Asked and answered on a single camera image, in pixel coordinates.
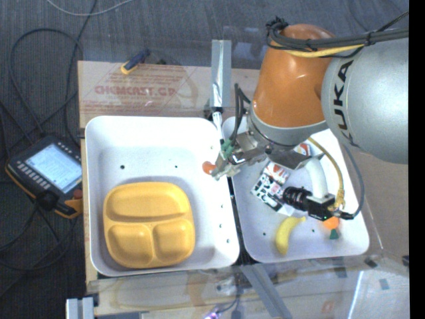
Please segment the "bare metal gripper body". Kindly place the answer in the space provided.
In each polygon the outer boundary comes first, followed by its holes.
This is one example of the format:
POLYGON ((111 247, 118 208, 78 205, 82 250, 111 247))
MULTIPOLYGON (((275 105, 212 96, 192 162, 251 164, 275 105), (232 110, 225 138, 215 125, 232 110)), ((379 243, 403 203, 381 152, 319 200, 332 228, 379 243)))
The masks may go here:
POLYGON ((276 153, 274 143, 260 132, 244 131, 229 140, 227 161, 232 165, 252 165, 276 153))

